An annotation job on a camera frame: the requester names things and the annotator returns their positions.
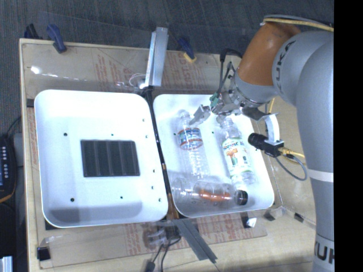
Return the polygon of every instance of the black bottle cap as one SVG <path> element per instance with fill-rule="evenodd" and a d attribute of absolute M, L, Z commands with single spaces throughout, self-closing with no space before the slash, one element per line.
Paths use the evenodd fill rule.
<path fill-rule="evenodd" d="M 248 201 L 248 193 L 244 190 L 236 190 L 234 193 L 234 202 L 239 206 L 244 206 Z"/>

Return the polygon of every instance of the gray floor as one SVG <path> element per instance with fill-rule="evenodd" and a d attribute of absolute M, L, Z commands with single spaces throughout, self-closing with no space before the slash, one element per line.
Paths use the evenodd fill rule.
<path fill-rule="evenodd" d="M 0 0 L 0 132 L 6 135 L 21 115 L 18 42 L 31 23 L 44 39 L 47 25 L 55 23 L 65 41 L 143 48 L 161 26 L 188 39 L 195 52 L 243 53 L 268 14 L 334 23 L 334 0 Z M 169 39 L 168 49 L 179 46 Z M 21 132 L 18 122 L 9 135 L 16 132 Z M 7 203 L 16 208 L 13 198 Z M 13 231 L 12 221 L 5 220 L 9 213 L 0 209 L 2 235 Z"/>

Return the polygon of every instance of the black grate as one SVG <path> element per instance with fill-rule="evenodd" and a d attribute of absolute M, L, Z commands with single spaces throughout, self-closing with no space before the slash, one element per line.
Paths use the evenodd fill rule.
<path fill-rule="evenodd" d="M 139 176 L 133 141 L 81 140 L 83 176 Z"/>

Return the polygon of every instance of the bottle label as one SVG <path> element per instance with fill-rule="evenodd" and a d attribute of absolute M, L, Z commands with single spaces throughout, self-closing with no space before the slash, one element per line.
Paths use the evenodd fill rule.
<path fill-rule="evenodd" d="M 199 128 L 186 128 L 178 132 L 180 148 L 194 149 L 203 144 Z"/>
<path fill-rule="evenodd" d="M 247 150 L 241 138 L 225 140 L 222 143 L 222 150 L 231 178 L 251 170 Z"/>

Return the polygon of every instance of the white plastic tray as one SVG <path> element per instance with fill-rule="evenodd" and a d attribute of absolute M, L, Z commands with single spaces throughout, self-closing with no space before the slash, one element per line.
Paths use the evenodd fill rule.
<path fill-rule="evenodd" d="M 140 96 L 46 90 L 35 98 L 42 208 L 55 227 L 153 222 L 168 209 L 150 109 Z M 81 140 L 131 140 L 140 176 L 84 177 Z"/>
<path fill-rule="evenodd" d="M 186 110 L 193 117 L 193 114 L 200 105 L 210 105 L 209 98 L 210 95 L 163 94 L 157 96 L 154 100 L 154 113 L 170 182 L 173 182 L 176 177 L 180 177 L 184 173 L 183 163 L 180 160 L 181 151 L 175 135 L 178 132 L 177 124 L 179 114 L 181 110 Z M 232 116 L 232 119 L 242 133 L 244 143 L 250 154 L 252 167 L 257 177 L 257 182 L 249 188 L 247 204 L 243 206 L 232 205 L 226 208 L 225 206 L 201 206 L 174 201 L 176 208 L 182 215 L 195 218 L 242 211 L 264 210 L 273 204 L 275 197 L 261 151 L 256 150 L 248 143 L 248 136 L 254 132 L 251 120 L 243 115 Z M 228 170 L 225 166 L 218 140 L 220 126 L 216 121 L 216 115 L 211 114 L 205 122 L 199 125 L 199 128 L 202 133 L 211 175 L 228 179 Z"/>

